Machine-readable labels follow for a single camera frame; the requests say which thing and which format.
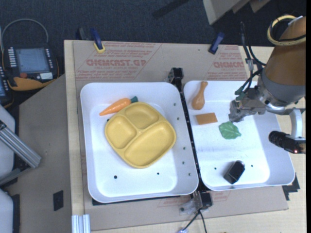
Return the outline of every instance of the white tray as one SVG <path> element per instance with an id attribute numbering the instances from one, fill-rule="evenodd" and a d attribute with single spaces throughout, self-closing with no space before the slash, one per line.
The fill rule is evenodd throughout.
<path id="1" fill-rule="evenodd" d="M 169 83 L 89 83 L 80 94 L 86 145 L 87 183 L 98 202 L 112 203 L 187 195 L 198 176 L 180 95 Z M 134 168 L 109 145 L 104 127 L 113 114 L 99 112 L 122 98 L 137 96 L 156 108 L 174 127 L 176 143 L 148 168 Z"/>
<path id="2" fill-rule="evenodd" d="M 197 152 L 202 181 L 211 190 L 221 191 L 290 184 L 294 179 L 294 168 L 289 153 L 268 140 L 271 131 L 280 131 L 276 115 L 246 116 L 244 121 L 234 123 L 241 137 L 226 140 L 218 126 L 229 121 L 230 102 L 234 92 L 243 84 L 237 81 L 208 81 L 205 88 L 205 105 L 194 110 L 192 99 L 198 93 L 201 81 L 185 84 L 184 94 L 190 115 L 190 123 Z M 195 115 L 214 112 L 218 122 L 199 125 Z M 245 171 L 231 185 L 223 178 L 233 162 L 240 160 Z"/>

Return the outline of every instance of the blue clamp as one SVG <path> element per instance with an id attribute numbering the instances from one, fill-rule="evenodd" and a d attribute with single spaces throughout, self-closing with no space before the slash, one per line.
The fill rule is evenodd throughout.
<path id="1" fill-rule="evenodd" d="M 208 51 L 212 54 L 215 54 L 218 49 L 218 45 L 221 43 L 224 37 L 225 37 L 225 34 L 223 32 L 218 33 L 216 39 L 213 41 Z"/>
<path id="2" fill-rule="evenodd" d="M 94 39 L 94 47 L 97 50 L 98 53 L 103 53 L 105 51 L 105 47 L 102 44 L 101 38 L 99 37 L 99 34 L 94 28 L 91 28 L 91 34 Z"/>

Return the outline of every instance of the carrot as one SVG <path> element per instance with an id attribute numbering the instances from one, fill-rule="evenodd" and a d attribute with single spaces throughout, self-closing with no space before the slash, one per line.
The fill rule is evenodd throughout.
<path id="1" fill-rule="evenodd" d="M 99 113 L 100 116 L 104 116 L 107 114 L 115 113 L 120 111 L 121 109 L 125 108 L 127 105 L 130 105 L 131 103 L 137 102 L 137 97 L 133 97 L 132 99 L 123 98 L 116 102 L 114 102 L 112 105 L 108 106 L 106 109 L 104 109 L 102 112 Z"/>

